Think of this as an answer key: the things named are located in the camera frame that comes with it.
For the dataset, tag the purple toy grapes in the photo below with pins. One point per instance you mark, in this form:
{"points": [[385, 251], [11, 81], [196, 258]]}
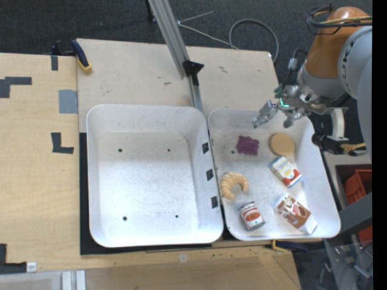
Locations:
{"points": [[248, 145]]}

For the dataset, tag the pale wood board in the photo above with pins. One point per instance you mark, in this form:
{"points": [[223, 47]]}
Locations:
{"points": [[136, 77]]}

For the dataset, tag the small red and white can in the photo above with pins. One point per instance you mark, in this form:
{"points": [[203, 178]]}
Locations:
{"points": [[251, 216]]}

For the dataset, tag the black cylinder on white bracket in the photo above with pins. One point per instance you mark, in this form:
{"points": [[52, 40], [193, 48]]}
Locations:
{"points": [[338, 124]]}

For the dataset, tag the white plastic tray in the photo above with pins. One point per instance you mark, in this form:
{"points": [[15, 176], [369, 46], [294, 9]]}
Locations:
{"points": [[145, 177], [266, 198]]}

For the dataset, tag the white red blue carton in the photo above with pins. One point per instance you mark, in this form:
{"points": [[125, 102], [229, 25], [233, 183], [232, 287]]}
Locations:
{"points": [[285, 171]]}

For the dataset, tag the brown and white carton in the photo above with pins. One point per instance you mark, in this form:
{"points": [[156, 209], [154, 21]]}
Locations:
{"points": [[294, 213]]}

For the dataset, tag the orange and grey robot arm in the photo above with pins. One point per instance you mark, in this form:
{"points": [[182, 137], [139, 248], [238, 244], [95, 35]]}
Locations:
{"points": [[326, 56]]}

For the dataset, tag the round tan biscuit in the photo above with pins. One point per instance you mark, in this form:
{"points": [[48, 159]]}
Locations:
{"points": [[282, 144]]}

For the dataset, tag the tan toy croissant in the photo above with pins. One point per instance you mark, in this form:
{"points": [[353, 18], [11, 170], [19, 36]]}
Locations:
{"points": [[231, 181]]}

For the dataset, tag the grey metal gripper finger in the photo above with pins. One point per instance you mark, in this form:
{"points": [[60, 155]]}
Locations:
{"points": [[292, 119], [263, 112]]}

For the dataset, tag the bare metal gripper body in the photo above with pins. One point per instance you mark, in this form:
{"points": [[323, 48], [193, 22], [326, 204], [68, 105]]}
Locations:
{"points": [[294, 98]]}

